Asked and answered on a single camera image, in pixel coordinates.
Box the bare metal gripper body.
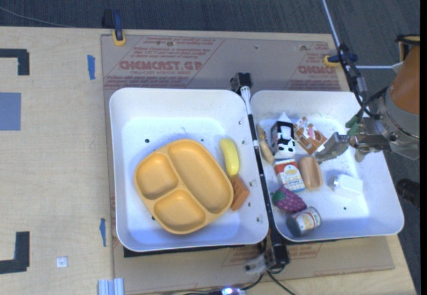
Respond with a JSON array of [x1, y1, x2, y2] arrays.
[[348, 116, 420, 163]]

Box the brown biscuit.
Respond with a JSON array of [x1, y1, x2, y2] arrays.
[[230, 175, 251, 212]]

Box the purple grapes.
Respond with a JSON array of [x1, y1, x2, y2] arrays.
[[270, 185, 308, 214]]

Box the red and white carton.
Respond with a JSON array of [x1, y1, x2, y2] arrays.
[[273, 158, 306, 194]]

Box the black and white milk carton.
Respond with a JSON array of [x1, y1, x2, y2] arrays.
[[270, 111, 297, 160]]

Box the white plastic bottle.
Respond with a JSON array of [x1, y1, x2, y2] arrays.
[[329, 173, 364, 198]]

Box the tan hot dog bun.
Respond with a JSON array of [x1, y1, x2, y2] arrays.
[[297, 156, 324, 191]]

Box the orange divided plate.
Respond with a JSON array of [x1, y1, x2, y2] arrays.
[[133, 138, 234, 235]]

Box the small yellow label can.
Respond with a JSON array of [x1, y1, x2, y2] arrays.
[[286, 206, 323, 238]]

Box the brown cardboard board, red print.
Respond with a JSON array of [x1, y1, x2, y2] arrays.
[[101, 34, 396, 295]]

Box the thin black and white rod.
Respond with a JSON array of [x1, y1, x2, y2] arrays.
[[240, 85, 280, 250]]

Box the orange and white carton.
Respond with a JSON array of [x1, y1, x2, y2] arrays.
[[293, 115, 328, 156]]

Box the white plastic tray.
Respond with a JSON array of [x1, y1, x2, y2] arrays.
[[109, 87, 270, 253], [249, 89, 405, 243]]

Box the black block with thin wires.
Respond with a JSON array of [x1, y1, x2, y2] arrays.
[[266, 236, 291, 270], [230, 72, 253, 93]]

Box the yellow banana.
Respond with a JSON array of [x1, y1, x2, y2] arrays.
[[219, 137, 241, 179]]

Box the brown bread stick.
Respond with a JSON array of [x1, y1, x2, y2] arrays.
[[257, 123, 276, 166]]

